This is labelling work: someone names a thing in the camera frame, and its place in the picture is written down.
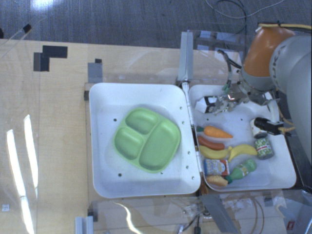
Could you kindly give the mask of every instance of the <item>gray carpet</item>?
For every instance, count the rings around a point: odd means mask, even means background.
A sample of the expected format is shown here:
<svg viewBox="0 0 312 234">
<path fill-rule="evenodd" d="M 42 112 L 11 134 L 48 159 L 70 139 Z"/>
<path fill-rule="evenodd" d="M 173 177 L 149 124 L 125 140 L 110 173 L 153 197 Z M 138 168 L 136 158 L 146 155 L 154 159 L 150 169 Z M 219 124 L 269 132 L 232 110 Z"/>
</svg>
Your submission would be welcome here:
<svg viewBox="0 0 312 234">
<path fill-rule="evenodd" d="M 280 0 L 241 1 L 250 14 Z M 243 15 L 229 2 L 217 8 L 234 17 Z M 311 14 L 312 0 L 286 0 L 248 17 L 247 35 L 263 21 L 311 24 Z M 169 48 L 179 47 L 181 31 L 235 33 L 244 25 L 243 19 L 215 14 L 205 0 L 0 0 L 5 38 L 42 18 L 28 39 Z"/>
</svg>

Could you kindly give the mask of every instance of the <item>banana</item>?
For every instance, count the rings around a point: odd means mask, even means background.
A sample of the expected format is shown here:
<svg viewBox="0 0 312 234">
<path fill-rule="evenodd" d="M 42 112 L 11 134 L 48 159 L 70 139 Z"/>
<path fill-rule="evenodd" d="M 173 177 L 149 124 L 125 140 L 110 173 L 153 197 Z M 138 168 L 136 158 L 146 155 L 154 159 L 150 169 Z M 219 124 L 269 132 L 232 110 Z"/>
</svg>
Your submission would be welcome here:
<svg viewBox="0 0 312 234">
<path fill-rule="evenodd" d="M 230 157 L 228 161 L 230 162 L 234 157 L 240 154 L 257 155 L 257 150 L 253 146 L 247 144 L 235 146 L 230 150 Z"/>
<path fill-rule="evenodd" d="M 206 158 L 209 158 L 209 159 L 222 159 L 222 158 L 225 158 L 229 151 L 232 149 L 232 147 L 228 147 L 227 149 L 223 149 L 223 150 L 220 150 L 220 151 L 215 151 L 215 150 L 212 150 L 208 147 L 205 147 L 205 146 L 199 146 L 199 151 L 200 153 L 206 157 Z"/>
</svg>

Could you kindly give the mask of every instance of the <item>soda can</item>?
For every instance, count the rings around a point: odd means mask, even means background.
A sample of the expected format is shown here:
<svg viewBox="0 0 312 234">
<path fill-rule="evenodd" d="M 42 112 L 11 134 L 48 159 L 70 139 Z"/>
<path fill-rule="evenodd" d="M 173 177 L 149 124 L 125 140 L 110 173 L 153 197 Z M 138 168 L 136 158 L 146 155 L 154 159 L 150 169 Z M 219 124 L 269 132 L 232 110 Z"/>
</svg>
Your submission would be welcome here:
<svg viewBox="0 0 312 234">
<path fill-rule="evenodd" d="M 274 155 L 270 142 L 267 138 L 257 139 L 254 142 L 254 146 L 257 150 L 259 159 L 268 159 Z"/>
</svg>

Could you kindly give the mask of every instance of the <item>green plate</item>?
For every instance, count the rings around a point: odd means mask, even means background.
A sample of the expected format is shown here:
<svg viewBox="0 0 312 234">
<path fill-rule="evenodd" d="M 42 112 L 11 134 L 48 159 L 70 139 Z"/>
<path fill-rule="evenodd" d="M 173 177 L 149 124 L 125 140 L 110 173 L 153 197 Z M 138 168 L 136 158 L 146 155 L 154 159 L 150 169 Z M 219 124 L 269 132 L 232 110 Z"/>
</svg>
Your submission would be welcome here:
<svg viewBox="0 0 312 234">
<path fill-rule="evenodd" d="M 179 128 L 146 108 L 130 111 L 118 126 L 113 145 L 126 161 L 150 173 L 166 168 L 181 141 Z"/>
</svg>

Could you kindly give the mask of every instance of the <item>sausage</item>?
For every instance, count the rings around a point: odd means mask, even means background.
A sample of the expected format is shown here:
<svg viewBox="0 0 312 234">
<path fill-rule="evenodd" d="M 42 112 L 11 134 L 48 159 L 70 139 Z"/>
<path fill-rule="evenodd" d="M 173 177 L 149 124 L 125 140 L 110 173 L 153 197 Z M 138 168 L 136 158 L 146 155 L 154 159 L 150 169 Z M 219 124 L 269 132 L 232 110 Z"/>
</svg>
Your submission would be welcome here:
<svg viewBox="0 0 312 234">
<path fill-rule="evenodd" d="M 213 150 L 223 150 L 225 148 L 223 143 L 214 143 L 214 142 L 211 142 L 211 141 L 205 139 L 202 136 L 198 136 L 197 140 L 198 140 L 198 143 L 200 145 L 208 147 L 208 148 L 213 149 Z"/>
</svg>

